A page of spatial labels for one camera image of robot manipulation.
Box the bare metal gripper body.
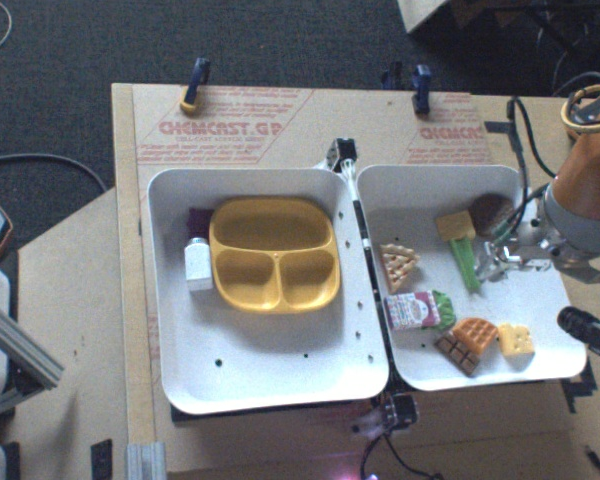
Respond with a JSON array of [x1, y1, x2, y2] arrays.
[[497, 215, 569, 275]]

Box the green toy celery stalk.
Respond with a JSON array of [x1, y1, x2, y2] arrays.
[[448, 235, 483, 294]]

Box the brown round toy bread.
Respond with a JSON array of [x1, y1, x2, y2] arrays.
[[468, 193, 517, 240]]

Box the white plastic tray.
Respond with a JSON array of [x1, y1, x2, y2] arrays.
[[146, 167, 391, 416], [355, 163, 589, 393]]

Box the yellow square biscuit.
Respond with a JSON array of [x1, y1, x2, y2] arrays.
[[434, 209, 478, 243]]

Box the orange toy waffle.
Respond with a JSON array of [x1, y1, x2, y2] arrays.
[[451, 316, 500, 356]]

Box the yellow toy cheese wedge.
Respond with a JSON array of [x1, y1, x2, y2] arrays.
[[496, 322, 537, 360]]

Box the pink and white carton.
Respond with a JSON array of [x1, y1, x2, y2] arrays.
[[383, 290, 442, 332]]

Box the toy pizza slice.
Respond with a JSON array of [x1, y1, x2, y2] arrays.
[[378, 242, 422, 296]]

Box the brown toy chocolate bar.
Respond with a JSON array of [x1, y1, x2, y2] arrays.
[[433, 330, 482, 377]]

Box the thin black and white rod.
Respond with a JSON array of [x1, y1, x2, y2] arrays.
[[344, 159, 397, 395]]

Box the yellow divided plate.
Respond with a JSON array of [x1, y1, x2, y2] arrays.
[[208, 196, 342, 315]]

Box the brown cardboard board red print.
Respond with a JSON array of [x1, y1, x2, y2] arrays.
[[111, 82, 600, 475]]

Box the white shaker bottle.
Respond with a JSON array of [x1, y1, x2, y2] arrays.
[[183, 236, 215, 293]]

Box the dark purple toy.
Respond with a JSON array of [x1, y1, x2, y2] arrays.
[[186, 207, 216, 240]]

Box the black cylinder on white bracket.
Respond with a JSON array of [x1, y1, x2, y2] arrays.
[[556, 305, 600, 361]]

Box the black block with thin wires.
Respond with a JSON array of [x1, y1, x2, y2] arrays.
[[379, 392, 421, 432], [328, 137, 358, 174]]

